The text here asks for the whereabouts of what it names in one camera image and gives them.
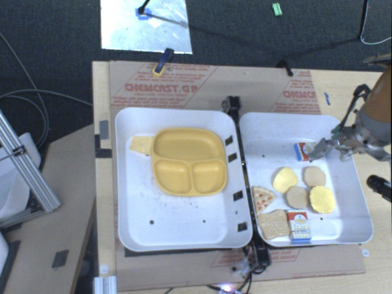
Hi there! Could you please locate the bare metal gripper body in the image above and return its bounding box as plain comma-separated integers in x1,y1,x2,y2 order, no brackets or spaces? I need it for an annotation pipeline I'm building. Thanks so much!
331,126,392,162

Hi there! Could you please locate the small red white blue carton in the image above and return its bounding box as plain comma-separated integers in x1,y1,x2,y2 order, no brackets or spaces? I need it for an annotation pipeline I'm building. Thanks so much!
293,141,318,163

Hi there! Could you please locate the round brown biscuit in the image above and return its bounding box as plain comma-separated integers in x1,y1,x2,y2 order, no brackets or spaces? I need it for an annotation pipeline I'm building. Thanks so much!
285,185,311,209
303,165,327,188

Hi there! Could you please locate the pale yellow potato chip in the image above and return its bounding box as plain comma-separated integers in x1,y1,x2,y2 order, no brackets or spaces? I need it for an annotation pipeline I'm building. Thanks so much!
272,166,299,194

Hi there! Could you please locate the round yellow ridged biscuit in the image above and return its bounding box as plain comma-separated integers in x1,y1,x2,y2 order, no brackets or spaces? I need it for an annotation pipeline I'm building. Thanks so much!
309,185,336,214

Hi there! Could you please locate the pizza slice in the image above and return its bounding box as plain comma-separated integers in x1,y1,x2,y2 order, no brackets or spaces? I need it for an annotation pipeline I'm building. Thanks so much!
251,185,277,216

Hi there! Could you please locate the thin black rod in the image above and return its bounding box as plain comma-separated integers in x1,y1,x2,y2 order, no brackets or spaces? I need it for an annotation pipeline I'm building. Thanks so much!
230,107,260,254

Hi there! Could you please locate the red and white carton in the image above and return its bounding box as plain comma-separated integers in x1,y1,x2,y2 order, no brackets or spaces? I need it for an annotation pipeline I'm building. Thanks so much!
285,209,312,242

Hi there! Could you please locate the white plastic tray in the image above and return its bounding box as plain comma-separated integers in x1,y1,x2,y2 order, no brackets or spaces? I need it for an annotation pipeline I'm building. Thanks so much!
238,111,375,247
115,107,254,253

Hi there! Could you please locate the brown bread slice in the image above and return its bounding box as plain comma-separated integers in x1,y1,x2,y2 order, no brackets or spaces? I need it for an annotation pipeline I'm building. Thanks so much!
257,208,291,241

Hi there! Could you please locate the yellow divided plate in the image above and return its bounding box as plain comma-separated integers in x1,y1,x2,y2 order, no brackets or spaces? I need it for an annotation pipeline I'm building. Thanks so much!
151,127,228,198

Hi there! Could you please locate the brown cardboard board red print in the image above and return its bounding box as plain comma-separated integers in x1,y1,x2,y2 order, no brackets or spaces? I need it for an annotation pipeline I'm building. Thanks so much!
108,60,367,292

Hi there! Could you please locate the yellow square cracker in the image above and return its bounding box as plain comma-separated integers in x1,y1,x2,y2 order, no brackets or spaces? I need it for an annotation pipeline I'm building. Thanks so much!
129,135,154,157

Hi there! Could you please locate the black cylinder on white bracket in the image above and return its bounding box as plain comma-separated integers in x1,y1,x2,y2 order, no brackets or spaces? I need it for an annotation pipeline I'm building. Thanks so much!
366,174,392,203

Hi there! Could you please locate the black block with thin wires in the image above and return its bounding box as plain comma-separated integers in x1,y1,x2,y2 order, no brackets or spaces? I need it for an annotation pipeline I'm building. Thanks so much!
243,244,273,273
221,95,241,113

